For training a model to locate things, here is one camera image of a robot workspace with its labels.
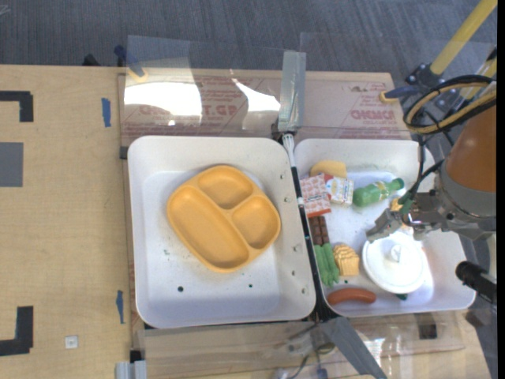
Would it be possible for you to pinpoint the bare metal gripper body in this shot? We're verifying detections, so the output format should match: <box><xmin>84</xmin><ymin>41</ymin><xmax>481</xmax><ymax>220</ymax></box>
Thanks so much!
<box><xmin>402</xmin><ymin>189</ymin><xmax>498</xmax><ymax>241</ymax></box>

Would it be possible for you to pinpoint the green plastic bottle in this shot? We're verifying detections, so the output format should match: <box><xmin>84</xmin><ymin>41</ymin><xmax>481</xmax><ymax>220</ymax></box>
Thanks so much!
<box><xmin>351</xmin><ymin>177</ymin><xmax>406</xmax><ymax>208</ymax></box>

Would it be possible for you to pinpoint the white pot with lid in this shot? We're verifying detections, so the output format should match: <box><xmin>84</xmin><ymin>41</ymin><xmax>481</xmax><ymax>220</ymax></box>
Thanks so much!
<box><xmin>361</xmin><ymin>231</ymin><xmax>429</xmax><ymax>295</ymax></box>

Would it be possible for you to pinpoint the white plastic tray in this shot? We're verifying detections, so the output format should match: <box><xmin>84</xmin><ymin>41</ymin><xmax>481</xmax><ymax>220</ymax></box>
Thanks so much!
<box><xmin>293</xmin><ymin>137</ymin><xmax>477</xmax><ymax>319</ymax></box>
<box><xmin>126</xmin><ymin>134</ymin><xmax>318</xmax><ymax>329</ymax></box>

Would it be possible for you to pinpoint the yellow sliced bread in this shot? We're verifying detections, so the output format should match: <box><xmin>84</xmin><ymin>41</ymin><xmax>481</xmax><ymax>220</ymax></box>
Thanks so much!
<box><xmin>331</xmin><ymin>243</ymin><xmax>361</xmax><ymax>278</ymax></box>

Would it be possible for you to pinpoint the small yellow and white carton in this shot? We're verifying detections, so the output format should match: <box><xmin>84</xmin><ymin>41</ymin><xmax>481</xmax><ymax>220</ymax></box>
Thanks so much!
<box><xmin>325</xmin><ymin>175</ymin><xmax>355</xmax><ymax>207</ymax></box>

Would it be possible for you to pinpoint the brown chocolate bar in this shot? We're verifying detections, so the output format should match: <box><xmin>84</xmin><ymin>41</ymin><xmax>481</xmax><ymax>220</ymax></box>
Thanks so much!
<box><xmin>308</xmin><ymin>215</ymin><xmax>331</xmax><ymax>247</ymax></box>

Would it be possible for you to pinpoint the green asparagus bunch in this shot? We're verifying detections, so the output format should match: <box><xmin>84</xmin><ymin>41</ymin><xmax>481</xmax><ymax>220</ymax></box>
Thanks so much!
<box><xmin>312</xmin><ymin>242</ymin><xmax>341</xmax><ymax>288</ymax></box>

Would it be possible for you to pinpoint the red and white carton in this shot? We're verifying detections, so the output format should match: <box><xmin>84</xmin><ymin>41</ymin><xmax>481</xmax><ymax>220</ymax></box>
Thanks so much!
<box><xmin>299</xmin><ymin>173</ymin><xmax>333</xmax><ymax>219</ymax></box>

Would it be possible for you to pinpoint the red sausage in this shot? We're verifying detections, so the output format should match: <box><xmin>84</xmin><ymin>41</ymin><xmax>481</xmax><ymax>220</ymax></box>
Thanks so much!
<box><xmin>326</xmin><ymin>287</ymin><xmax>377</xmax><ymax>306</ymax></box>

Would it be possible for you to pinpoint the brown cardboard board, red print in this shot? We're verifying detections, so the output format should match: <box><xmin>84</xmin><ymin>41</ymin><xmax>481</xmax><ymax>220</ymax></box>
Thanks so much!
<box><xmin>117</xmin><ymin>70</ymin><xmax>490</xmax><ymax>379</ymax></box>

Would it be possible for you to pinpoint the orange divided plate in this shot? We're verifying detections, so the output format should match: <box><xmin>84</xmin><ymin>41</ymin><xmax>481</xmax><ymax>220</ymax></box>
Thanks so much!
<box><xmin>166</xmin><ymin>164</ymin><xmax>282</xmax><ymax>274</ymax></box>

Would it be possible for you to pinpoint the black cylinder on white bracket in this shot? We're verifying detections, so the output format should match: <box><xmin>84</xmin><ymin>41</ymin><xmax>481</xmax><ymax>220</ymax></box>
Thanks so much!
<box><xmin>454</xmin><ymin>261</ymin><xmax>498</xmax><ymax>304</ymax></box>

